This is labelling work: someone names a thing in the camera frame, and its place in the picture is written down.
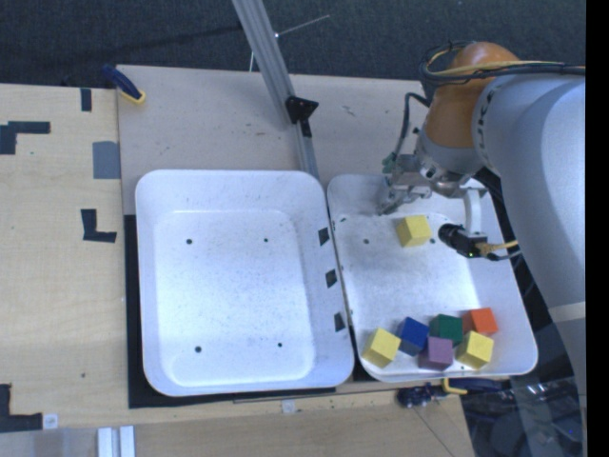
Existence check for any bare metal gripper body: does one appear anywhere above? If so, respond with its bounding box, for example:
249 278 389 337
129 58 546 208
387 153 477 201

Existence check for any yellow cube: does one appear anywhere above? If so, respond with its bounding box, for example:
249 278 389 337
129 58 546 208
395 214 433 249
454 329 496 371
361 327 403 369

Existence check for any white plastic tray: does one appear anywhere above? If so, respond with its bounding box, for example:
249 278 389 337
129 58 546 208
134 169 356 398
325 173 540 385

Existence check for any blue cube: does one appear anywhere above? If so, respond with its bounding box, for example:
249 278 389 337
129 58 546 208
396 316 431 357

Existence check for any green cube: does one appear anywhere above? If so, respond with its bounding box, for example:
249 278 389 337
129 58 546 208
428 313 465 348

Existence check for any orange cube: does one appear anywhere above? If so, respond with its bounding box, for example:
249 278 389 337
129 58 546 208
462 307 500 337

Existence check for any purple cube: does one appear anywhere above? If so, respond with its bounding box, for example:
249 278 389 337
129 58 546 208
417 335 455 372

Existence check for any pale wood board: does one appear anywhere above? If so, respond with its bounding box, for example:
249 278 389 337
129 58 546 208
115 63 470 427

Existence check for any black cylinder on white bracket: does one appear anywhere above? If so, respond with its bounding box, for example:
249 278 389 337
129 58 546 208
437 189 490 259

